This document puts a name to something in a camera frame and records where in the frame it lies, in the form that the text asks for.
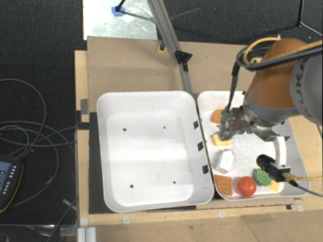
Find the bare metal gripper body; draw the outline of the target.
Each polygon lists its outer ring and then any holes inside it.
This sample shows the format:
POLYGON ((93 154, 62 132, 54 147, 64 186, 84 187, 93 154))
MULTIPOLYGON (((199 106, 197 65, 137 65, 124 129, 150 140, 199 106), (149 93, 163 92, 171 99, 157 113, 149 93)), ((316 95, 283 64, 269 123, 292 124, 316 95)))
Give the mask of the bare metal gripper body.
POLYGON ((290 139, 290 135, 280 135, 273 131, 276 124, 266 122, 258 117, 247 106, 232 108, 222 117, 222 126, 227 130, 236 130, 237 134, 255 134, 263 141, 274 141, 278 137, 283 137, 285 141, 290 139))

